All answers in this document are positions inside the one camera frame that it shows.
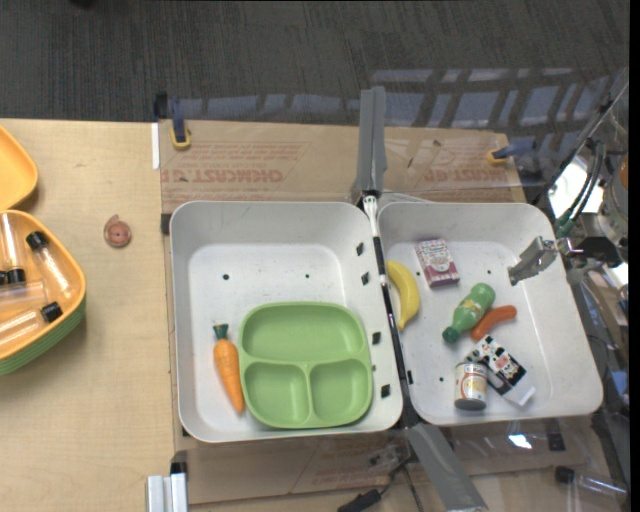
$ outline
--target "toy carrot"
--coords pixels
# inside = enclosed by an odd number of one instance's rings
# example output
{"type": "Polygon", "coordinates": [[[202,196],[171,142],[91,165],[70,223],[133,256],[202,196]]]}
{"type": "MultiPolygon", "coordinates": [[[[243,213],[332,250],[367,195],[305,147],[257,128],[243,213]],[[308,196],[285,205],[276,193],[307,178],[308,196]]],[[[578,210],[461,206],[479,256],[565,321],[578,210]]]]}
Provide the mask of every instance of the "toy carrot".
{"type": "Polygon", "coordinates": [[[515,306],[500,306],[487,311],[480,321],[471,329],[471,338],[478,341],[489,332],[495,324],[503,320],[511,320],[518,314],[515,306]]]}
{"type": "Polygon", "coordinates": [[[236,411],[244,410],[244,397],[242,396],[242,383],[240,382],[240,362],[238,348],[227,339],[228,324],[213,326],[216,335],[216,344],[213,347],[213,361],[222,379],[227,396],[231,400],[236,411]]]}

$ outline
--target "wooden table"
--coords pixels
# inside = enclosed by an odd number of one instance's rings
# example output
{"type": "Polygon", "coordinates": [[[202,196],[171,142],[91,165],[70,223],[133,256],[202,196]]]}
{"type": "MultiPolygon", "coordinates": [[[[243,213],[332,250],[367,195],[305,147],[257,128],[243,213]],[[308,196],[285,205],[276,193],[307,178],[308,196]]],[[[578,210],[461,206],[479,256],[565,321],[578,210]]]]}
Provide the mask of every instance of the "wooden table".
{"type": "MultiPolygon", "coordinates": [[[[40,172],[37,191],[18,208],[42,221],[87,277],[80,326],[39,359],[0,378],[0,509],[143,511],[147,476],[166,475],[175,451],[161,177],[152,168],[151,125],[0,123],[40,172]],[[103,226],[114,214],[133,232],[122,249],[103,239],[103,226]]],[[[588,446],[585,454],[602,464],[588,419],[576,422],[588,446]]],[[[581,510],[611,510],[610,501],[581,502],[575,491],[558,487],[549,468],[473,481],[493,511],[523,503],[545,512],[577,503],[581,510]]],[[[398,482],[372,511],[414,509],[409,488],[402,478],[398,482]]],[[[417,489],[427,510],[443,510],[429,482],[418,482],[417,489]]],[[[193,509],[326,511],[355,494],[343,490],[193,509]]]]}

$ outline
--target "tin can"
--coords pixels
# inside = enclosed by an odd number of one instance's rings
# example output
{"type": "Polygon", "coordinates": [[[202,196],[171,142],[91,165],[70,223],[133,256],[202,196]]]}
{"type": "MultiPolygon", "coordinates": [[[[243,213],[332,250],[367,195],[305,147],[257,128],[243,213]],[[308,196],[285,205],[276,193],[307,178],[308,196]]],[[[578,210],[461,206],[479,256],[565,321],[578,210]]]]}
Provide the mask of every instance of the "tin can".
{"type": "Polygon", "coordinates": [[[487,406],[487,368],[480,363],[456,366],[454,405],[465,411],[480,411],[487,406]]]}

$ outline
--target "green tray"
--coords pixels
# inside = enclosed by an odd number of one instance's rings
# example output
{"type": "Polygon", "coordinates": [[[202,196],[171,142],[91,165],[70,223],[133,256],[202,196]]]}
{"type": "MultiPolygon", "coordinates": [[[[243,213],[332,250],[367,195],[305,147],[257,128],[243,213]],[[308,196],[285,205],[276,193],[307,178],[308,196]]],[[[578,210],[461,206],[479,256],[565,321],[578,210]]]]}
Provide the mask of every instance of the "green tray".
{"type": "Polygon", "coordinates": [[[238,346],[247,407],[266,425],[334,427],[358,420],[371,404],[366,335],[339,304],[259,306],[242,321],[238,346]]]}

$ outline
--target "banana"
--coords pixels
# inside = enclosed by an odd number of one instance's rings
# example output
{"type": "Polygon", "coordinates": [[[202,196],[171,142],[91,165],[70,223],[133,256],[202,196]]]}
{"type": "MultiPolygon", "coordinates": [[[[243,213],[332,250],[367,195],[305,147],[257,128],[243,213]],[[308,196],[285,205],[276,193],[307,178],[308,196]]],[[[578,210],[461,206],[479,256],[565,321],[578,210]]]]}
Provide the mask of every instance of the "banana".
{"type": "Polygon", "coordinates": [[[418,283],[416,283],[411,271],[398,261],[387,261],[387,274],[400,294],[398,328],[402,331],[406,323],[416,316],[420,309],[418,283]]]}

